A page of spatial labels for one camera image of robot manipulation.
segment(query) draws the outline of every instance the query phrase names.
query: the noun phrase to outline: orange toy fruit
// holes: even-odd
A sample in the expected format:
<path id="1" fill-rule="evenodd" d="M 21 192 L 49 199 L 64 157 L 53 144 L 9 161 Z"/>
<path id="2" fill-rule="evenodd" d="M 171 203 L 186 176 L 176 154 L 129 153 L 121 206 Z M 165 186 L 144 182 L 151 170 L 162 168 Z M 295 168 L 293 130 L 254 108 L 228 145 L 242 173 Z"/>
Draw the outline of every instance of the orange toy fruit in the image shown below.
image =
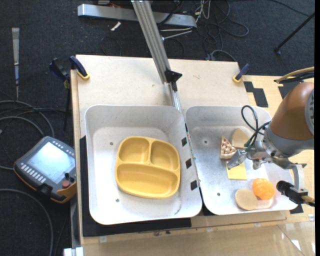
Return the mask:
<path id="1" fill-rule="evenodd" d="M 275 195 L 274 185 L 265 178 L 256 178 L 252 183 L 253 193 L 262 200 L 269 200 Z"/>

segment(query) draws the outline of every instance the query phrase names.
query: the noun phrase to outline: screen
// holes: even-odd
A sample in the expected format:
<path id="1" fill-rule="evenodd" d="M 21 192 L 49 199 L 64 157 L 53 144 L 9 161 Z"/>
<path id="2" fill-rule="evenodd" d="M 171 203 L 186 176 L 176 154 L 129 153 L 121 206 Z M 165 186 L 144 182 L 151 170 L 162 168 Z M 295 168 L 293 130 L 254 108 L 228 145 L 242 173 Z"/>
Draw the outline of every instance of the screen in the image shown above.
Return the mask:
<path id="1" fill-rule="evenodd" d="M 28 164 L 57 183 L 65 175 L 65 172 L 75 167 L 75 159 L 47 142 L 29 159 Z"/>

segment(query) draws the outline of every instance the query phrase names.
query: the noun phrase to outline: button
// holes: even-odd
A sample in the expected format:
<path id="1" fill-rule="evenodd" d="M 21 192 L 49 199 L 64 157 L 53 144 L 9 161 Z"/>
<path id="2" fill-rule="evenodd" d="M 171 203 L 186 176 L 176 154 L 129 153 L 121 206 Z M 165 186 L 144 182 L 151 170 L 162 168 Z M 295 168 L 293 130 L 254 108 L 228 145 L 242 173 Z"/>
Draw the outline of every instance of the button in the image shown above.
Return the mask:
<path id="1" fill-rule="evenodd" d="M 64 180 L 64 181 L 62 182 L 62 187 L 63 187 L 64 189 L 68 188 L 69 186 L 70 186 L 70 181 L 69 181 L 69 180 Z"/>

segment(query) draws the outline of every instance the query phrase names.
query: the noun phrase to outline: white tray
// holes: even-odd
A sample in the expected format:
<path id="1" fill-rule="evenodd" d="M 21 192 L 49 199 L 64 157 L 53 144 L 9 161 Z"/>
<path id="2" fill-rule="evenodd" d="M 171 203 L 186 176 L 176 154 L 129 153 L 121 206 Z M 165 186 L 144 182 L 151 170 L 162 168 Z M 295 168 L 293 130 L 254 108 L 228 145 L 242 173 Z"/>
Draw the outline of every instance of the white tray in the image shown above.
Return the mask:
<path id="1" fill-rule="evenodd" d="M 273 183 L 274 188 L 278 181 L 293 184 L 290 170 L 284 170 L 273 163 L 265 163 L 261 168 L 254 170 L 252 161 L 246 159 L 247 180 L 229 179 L 226 160 L 220 159 L 221 136 L 231 140 L 236 128 L 242 129 L 249 137 L 253 134 L 241 116 L 242 106 L 194 106 L 187 110 L 186 124 L 195 157 L 195 165 L 203 202 L 206 208 L 216 215 L 230 215 L 247 212 L 265 212 L 292 210 L 297 207 L 288 197 L 276 190 L 271 200 L 259 200 L 254 210 L 243 210 L 237 206 L 235 193 L 238 189 L 251 189 L 255 178 L 266 178 Z M 259 125 L 271 120 L 269 113 L 261 107 L 254 107 Z M 252 112 L 244 110 L 246 119 L 252 126 L 255 120 Z"/>
<path id="2" fill-rule="evenodd" d="M 181 112 L 173 106 L 94 105 L 85 112 L 89 211 L 102 225 L 190 218 L 202 209 L 190 146 Z M 143 198 L 123 192 L 115 179 L 120 143 L 129 136 L 145 136 L 171 143 L 179 152 L 181 180 L 169 198 Z"/>

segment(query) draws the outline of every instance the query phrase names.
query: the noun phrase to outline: yellow square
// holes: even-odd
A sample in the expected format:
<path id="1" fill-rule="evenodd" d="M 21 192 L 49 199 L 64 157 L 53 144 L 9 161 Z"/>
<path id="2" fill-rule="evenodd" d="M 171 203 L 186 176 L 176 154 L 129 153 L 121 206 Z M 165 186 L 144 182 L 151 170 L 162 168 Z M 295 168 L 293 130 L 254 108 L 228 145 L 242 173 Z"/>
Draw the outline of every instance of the yellow square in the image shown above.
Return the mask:
<path id="1" fill-rule="evenodd" d="M 244 162 L 239 164 L 238 166 L 231 168 L 230 170 L 228 169 L 227 162 L 226 162 L 225 167 L 226 167 L 226 172 L 228 174 L 229 180 L 246 180 L 247 179 L 247 172 L 246 172 L 246 167 Z"/>

